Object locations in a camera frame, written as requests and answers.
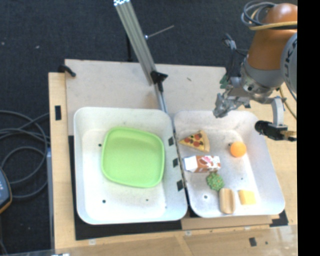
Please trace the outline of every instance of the wooden table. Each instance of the wooden table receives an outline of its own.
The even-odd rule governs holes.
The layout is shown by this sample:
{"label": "wooden table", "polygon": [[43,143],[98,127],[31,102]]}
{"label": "wooden table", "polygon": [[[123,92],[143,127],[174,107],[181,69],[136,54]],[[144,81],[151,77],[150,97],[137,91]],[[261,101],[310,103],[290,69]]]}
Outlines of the wooden table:
{"label": "wooden table", "polygon": [[[108,250],[112,255],[126,255],[128,252],[131,252],[131,255],[138,255],[139,253],[148,253],[149,250],[153,252],[153,255],[172,255],[168,252],[174,252],[174,255],[207,255],[205,252],[211,252],[215,248],[217,252],[224,250],[226,255],[228,253],[232,255],[232,252],[237,252],[237,255],[242,255],[241,253],[243,255],[256,255],[257,252],[261,253],[265,250],[278,248],[292,255],[291,253],[296,251],[298,244],[297,143],[273,141],[271,139],[267,139],[266,143],[285,198],[288,226],[270,228],[269,224],[273,219],[279,218],[278,215],[212,219],[186,216],[181,220],[182,230],[179,231],[76,240],[68,136],[72,134],[70,119],[81,104],[71,105],[70,101],[73,103],[81,100],[85,101],[90,98],[90,93],[96,88],[95,86],[99,87],[102,84],[112,83],[112,86],[116,88],[132,82],[141,83],[143,90],[147,90],[148,101],[138,100],[138,103],[136,103],[140,104],[138,108],[156,109],[158,106],[154,101],[156,96],[146,84],[138,63],[89,60],[66,60],[65,63],[77,74],[77,80],[68,73],[51,72],[48,74],[54,247],[57,252],[74,252],[81,248],[80,251],[77,251],[77,255],[80,253],[85,255],[88,250],[96,250],[96,255],[99,253],[103,255],[105,250]],[[168,114],[171,117],[179,110],[212,110],[215,107],[216,94],[221,92],[219,80],[225,73],[223,67],[165,64],[157,64],[156,66],[159,72],[168,74],[168,78],[164,82],[164,97]],[[74,83],[80,84],[78,86],[82,94],[71,95],[70,92],[74,90],[72,89]],[[90,83],[92,86],[81,87],[85,83]],[[204,85],[207,88],[206,91],[202,90],[197,96],[201,99],[200,103],[192,105],[181,100],[192,98],[193,95],[187,92],[199,88],[199,85]],[[283,92],[288,98],[290,107],[295,112],[296,102],[291,99],[285,86],[283,86]],[[111,105],[105,107],[123,107],[123,102],[111,102]],[[100,101],[97,100],[95,104],[100,106]],[[126,104],[129,107],[135,107],[131,106],[130,102]],[[57,109],[60,110],[60,116],[56,116]],[[273,120],[270,105],[251,102],[249,111],[260,120]],[[289,111],[285,112],[284,118],[289,129],[296,131],[296,120]],[[279,232],[283,233],[283,237],[277,235]]]}

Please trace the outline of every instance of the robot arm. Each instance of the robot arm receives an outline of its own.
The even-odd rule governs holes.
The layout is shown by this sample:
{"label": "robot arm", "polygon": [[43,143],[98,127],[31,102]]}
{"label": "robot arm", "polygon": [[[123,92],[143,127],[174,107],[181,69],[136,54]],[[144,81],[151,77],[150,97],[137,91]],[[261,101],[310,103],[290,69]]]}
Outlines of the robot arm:
{"label": "robot arm", "polygon": [[[253,15],[248,15],[248,11],[253,11]],[[259,16],[263,12],[266,13],[260,22]],[[286,98],[270,95],[284,82],[293,96],[297,93],[298,7],[289,3],[253,1],[244,7],[241,19],[256,32],[241,64],[240,77],[230,76],[227,69],[221,80],[225,92],[217,95],[213,114],[222,118],[241,105],[249,108],[250,100],[271,104],[273,122],[259,121],[255,129],[273,140],[295,141],[284,124],[283,103]],[[236,44],[230,37],[227,44],[234,53]]]}

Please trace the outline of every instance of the black floor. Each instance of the black floor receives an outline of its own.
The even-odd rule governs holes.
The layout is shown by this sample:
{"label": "black floor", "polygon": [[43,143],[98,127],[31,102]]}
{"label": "black floor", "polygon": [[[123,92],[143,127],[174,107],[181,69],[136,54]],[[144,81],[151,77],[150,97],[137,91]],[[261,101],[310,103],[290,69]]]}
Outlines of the black floor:
{"label": "black floor", "polygon": [[[230,57],[222,44],[225,33],[239,49],[248,49],[254,36],[240,19],[247,0],[131,2],[145,34],[174,25],[147,41],[155,63],[225,67]],[[298,0],[286,2],[298,4]],[[127,61],[125,31],[112,0],[0,1],[0,111],[31,119],[48,113],[48,73],[56,72],[65,59]],[[48,120],[45,116],[38,123],[50,136]],[[0,112],[0,129],[25,123],[21,117]],[[31,129],[39,132],[34,125]],[[43,151],[44,145],[20,133],[0,139],[0,164],[17,147]],[[16,181],[31,174],[42,157],[41,152],[22,149],[2,167],[8,179]],[[30,179],[13,185],[12,192],[27,195],[46,178],[44,163]],[[50,249],[47,188],[27,200],[15,199],[0,217],[0,235],[8,253]]]}

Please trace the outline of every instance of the white tray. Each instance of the white tray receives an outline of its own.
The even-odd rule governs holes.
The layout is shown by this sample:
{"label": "white tray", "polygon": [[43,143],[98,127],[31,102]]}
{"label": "white tray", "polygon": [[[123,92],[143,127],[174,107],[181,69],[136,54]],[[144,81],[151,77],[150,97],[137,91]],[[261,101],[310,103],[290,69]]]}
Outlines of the white tray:
{"label": "white tray", "polygon": [[[137,188],[108,180],[101,170],[104,138],[113,127],[129,127],[158,135],[165,148],[162,181]],[[83,221],[92,225],[175,221],[187,212],[172,120],[157,109],[83,107],[74,115],[76,206]]]}
{"label": "white tray", "polygon": [[[247,111],[231,111],[228,116],[215,118],[212,111],[181,111],[174,117],[177,141],[204,130],[210,140],[208,155],[220,157],[225,188],[235,192],[236,210],[232,216],[276,215],[283,211],[285,200],[276,176],[265,137],[255,131],[257,117]],[[229,144],[243,141],[247,153],[240,158],[231,156]],[[204,155],[200,151],[178,144],[182,158]],[[203,218],[230,216],[219,208],[218,192],[210,189],[208,173],[184,171],[190,206]],[[254,191],[257,203],[241,205],[238,190]]]}

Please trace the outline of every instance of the black device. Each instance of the black device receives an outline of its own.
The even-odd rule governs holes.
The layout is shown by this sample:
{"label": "black device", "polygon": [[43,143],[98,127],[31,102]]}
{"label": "black device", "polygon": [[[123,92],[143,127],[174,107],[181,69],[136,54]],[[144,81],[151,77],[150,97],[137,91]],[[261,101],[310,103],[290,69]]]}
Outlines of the black device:
{"label": "black device", "polygon": [[12,202],[12,193],[9,181],[0,167],[0,214],[9,207]]}

